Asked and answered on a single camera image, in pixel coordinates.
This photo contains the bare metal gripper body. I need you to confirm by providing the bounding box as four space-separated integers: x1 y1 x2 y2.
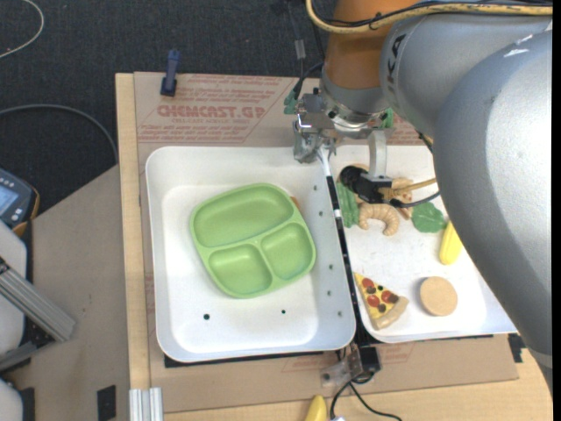
292 92 390 145

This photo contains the tan toy croissant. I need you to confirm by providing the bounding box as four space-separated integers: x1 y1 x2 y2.
356 201 401 238

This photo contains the thin black and white rod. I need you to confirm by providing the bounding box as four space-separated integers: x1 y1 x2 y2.
318 146 361 346

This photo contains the brown cardboard board red print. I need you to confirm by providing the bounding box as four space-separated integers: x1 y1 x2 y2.
133 71 521 414

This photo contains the green divided plate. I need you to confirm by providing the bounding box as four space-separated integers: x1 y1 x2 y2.
188 182 317 300

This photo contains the green toy lettuce leaf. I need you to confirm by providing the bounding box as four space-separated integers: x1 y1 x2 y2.
410 201 448 235

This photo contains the white plastic tray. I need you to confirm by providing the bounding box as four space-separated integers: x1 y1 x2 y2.
145 145 358 364
327 142 519 345

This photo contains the yellow toy corn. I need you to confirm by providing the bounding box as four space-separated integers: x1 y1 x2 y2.
438 219 465 267

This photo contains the toy pizza slice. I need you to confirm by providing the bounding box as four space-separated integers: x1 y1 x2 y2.
352 271 410 332

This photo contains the round tan biscuit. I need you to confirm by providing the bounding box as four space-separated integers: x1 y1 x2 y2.
418 275 459 318

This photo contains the yellow banana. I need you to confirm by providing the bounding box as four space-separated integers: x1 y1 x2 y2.
303 394 329 421

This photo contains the black cylinder on white bracket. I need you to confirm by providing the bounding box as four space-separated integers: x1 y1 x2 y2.
339 130 395 204

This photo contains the black block with thin wires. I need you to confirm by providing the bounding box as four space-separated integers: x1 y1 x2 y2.
359 346 382 373

